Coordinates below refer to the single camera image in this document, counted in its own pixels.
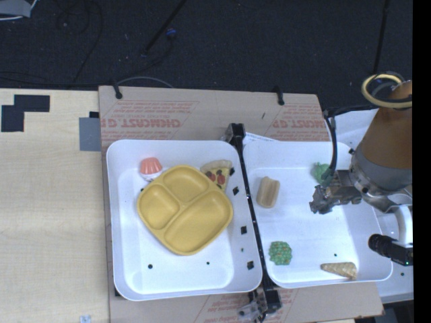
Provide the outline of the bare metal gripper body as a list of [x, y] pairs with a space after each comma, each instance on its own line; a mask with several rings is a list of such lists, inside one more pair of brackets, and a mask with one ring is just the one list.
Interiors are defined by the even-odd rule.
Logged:
[[361, 170], [335, 170], [325, 188], [325, 199], [333, 205], [359, 204], [379, 200], [379, 187]]

